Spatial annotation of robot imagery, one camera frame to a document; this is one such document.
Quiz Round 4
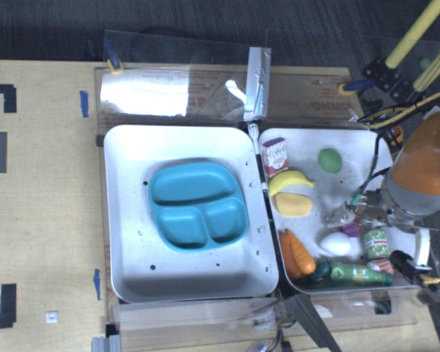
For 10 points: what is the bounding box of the orange carrot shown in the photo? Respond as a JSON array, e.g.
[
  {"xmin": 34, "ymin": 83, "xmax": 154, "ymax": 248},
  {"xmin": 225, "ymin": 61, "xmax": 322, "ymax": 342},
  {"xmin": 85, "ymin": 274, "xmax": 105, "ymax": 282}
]
[
  {"xmin": 278, "ymin": 231, "xmax": 304, "ymax": 281},
  {"xmin": 285, "ymin": 228, "xmax": 317, "ymax": 276}
]

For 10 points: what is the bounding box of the red and white carton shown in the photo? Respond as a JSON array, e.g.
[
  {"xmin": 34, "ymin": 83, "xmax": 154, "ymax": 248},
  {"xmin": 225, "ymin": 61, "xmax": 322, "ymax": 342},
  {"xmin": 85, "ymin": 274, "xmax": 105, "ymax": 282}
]
[{"xmin": 261, "ymin": 136, "xmax": 290, "ymax": 179}]

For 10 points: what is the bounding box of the dark green toy vegetable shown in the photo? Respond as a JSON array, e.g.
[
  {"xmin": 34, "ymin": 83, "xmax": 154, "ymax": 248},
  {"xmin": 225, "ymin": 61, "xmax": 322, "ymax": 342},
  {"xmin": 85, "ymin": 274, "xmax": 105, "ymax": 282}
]
[{"xmin": 309, "ymin": 259, "xmax": 333, "ymax": 282}]

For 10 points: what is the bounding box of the blue divided plate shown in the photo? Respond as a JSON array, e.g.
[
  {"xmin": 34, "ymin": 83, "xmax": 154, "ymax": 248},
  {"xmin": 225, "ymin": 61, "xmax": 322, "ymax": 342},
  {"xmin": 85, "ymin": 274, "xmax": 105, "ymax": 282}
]
[{"xmin": 147, "ymin": 161, "xmax": 250, "ymax": 253}]

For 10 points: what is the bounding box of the pink sausage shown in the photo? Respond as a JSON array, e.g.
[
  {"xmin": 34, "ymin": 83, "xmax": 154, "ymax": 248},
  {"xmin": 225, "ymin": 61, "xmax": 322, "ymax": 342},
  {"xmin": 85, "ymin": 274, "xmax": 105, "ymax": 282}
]
[{"xmin": 366, "ymin": 257, "xmax": 395, "ymax": 276}]

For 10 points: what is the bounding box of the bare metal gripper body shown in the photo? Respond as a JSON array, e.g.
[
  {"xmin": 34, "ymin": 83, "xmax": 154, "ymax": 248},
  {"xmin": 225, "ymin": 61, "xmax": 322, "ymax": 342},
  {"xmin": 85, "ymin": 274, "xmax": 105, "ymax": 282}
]
[{"xmin": 354, "ymin": 189, "xmax": 428, "ymax": 234}]

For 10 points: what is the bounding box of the yellow bread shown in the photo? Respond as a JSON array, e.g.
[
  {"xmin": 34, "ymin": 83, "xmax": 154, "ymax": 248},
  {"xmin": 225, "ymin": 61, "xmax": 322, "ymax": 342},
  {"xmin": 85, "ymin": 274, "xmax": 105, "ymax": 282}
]
[{"xmin": 274, "ymin": 191, "xmax": 314, "ymax": 219}]

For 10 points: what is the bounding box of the yellow banana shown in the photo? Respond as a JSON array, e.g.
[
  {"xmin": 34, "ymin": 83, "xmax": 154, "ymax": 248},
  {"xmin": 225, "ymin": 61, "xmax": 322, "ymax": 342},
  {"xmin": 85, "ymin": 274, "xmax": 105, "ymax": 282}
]
[{"xmin": 268, "ymin": 169, "xmax": 316, "ymax": 198}]

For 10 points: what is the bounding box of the white egg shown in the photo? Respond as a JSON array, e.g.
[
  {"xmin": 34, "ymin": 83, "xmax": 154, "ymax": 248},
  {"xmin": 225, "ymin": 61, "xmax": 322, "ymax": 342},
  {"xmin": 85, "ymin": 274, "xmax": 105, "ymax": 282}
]
[{"xmin": 319, "ymin": 231, "xmax": 353, "ymax": 257}]

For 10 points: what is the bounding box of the purple toy piece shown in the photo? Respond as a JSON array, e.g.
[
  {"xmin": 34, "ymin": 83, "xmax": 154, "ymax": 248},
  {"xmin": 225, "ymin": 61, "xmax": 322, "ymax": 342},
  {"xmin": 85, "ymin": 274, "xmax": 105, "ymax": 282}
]
[{"xmin": 338, "ymin": 221, "xmax": 361, "ymax": 239}]

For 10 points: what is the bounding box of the green bottle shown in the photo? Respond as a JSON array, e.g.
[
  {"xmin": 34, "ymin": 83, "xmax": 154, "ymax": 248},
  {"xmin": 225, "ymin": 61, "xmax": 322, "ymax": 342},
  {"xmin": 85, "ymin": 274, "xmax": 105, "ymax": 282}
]
[{"xmin": 329, "ymin": 261, "xmax": 394, "ymax": 287}]

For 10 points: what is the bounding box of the green and white can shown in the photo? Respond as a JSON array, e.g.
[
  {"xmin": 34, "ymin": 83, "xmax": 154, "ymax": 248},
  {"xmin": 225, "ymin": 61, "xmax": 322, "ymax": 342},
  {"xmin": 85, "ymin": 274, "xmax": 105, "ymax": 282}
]
[{"xmin": 362, "ymin": 228, "xmax": 391, "ymax": 260}]

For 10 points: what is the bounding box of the black cylinder on white bracket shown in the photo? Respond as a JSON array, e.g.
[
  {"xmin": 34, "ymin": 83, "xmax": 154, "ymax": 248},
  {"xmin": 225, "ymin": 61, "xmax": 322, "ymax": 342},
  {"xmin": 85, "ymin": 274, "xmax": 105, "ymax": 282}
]
[{"xmin": 389, "ymin": 228, "xmax": 433, "ymax": 286}]

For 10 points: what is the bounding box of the white plastic tray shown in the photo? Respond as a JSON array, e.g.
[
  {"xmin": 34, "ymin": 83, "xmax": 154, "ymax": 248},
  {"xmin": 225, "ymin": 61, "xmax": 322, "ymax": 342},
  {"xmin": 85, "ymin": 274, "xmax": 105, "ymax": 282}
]
[
  {"xmin": 103, "ymin": 124, "xmax": 280, "ymax": 304},
  {"xmin": 258, "ymin": 127, "xmax": 432, "ymax": 295}
]

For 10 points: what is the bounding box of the green lime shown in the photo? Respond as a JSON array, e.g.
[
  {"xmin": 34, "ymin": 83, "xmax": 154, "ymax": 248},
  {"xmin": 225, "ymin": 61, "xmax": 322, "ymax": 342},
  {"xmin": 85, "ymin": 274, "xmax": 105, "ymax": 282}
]
[{"xmin": 317, "ymin": 147, "xmax": 344, "ymax": 175}]

